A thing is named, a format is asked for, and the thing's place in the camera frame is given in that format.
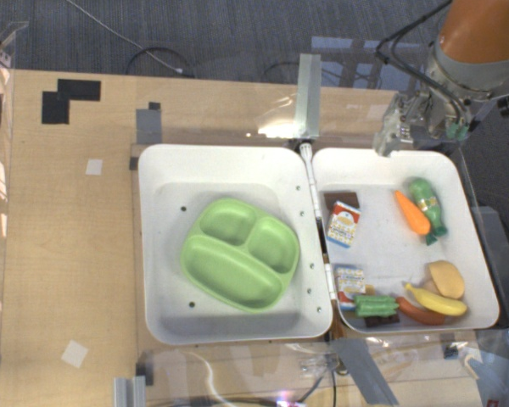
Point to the yellow banana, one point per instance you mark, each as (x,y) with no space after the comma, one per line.
(439,303)

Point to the thin black and white rod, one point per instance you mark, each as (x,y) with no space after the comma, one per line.
(312,185)

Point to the green beans bundle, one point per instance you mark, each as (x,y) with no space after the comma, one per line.
(375,305)

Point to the brown chocolate bar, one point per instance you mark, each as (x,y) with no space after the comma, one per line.
(382,321)
(341,196)

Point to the green plastic bottle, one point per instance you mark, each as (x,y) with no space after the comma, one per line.
(426,202)

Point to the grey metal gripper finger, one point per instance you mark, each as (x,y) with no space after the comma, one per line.
(386,136)
(407,121)

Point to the red and white carton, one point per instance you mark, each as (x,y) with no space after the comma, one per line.
(342,225)

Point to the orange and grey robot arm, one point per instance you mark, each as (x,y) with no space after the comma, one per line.
(479,19)

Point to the orange sausage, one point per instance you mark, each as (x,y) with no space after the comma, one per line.
(420,315)

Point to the tan bread roll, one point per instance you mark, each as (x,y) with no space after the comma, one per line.
(447,279)

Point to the green divided plate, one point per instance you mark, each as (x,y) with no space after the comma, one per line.
(229,269)

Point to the blue and white carton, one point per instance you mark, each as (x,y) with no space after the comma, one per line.
(348,282)

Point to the orange carrot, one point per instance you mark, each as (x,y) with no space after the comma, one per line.
(412,214)

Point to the white plastic tray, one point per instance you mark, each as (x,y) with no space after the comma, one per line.
(169,168)
(382,244)

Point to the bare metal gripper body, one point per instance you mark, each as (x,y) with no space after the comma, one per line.
(439,108)

